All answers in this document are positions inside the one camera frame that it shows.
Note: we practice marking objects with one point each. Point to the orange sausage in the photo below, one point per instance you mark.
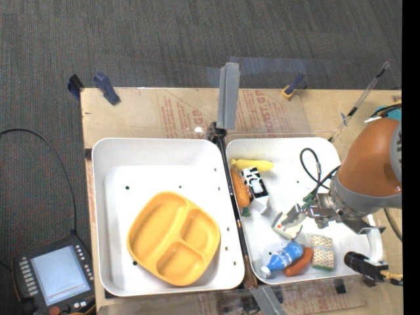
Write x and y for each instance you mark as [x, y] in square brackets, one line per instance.
[300, 262]

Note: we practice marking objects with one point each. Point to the white plastic tray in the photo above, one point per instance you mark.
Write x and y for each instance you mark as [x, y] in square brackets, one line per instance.
[285, 189]
[157, 162]

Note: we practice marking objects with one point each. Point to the black and white carton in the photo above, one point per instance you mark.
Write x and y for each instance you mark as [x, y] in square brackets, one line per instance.
[256, 184]

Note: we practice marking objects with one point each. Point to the cream pizza slice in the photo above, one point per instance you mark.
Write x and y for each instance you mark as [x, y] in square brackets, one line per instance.
[290, 231]

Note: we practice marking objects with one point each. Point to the blue bottle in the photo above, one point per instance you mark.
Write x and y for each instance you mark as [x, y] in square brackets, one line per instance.
[283, 258]

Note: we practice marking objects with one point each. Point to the brown cardboard board red print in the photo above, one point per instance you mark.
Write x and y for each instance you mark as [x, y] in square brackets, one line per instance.
[138, 113]

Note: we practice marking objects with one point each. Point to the yellow banana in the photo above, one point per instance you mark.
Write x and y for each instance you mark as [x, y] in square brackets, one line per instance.
[254, 164]

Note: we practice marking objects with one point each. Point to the yellow and green packet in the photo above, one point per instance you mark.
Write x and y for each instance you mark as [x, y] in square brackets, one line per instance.
[322, 253]

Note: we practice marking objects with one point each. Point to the black cylinder on white bracket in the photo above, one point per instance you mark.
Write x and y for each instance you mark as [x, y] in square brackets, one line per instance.
[361, 264]

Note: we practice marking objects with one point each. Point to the orange carrot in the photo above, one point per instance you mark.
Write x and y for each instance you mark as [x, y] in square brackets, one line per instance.
[239, 190]

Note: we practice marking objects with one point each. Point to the yellow divided plate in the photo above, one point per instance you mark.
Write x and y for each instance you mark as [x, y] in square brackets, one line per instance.
[170, 235]

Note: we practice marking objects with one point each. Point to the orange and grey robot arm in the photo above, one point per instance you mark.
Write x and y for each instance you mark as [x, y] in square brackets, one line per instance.
[364, 162]

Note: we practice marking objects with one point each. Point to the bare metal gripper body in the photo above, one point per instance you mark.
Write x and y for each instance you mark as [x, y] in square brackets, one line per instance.
[325, 210]

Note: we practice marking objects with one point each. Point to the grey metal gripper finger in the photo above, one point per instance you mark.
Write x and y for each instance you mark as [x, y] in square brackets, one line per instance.
[288, 221]
[298, 210]

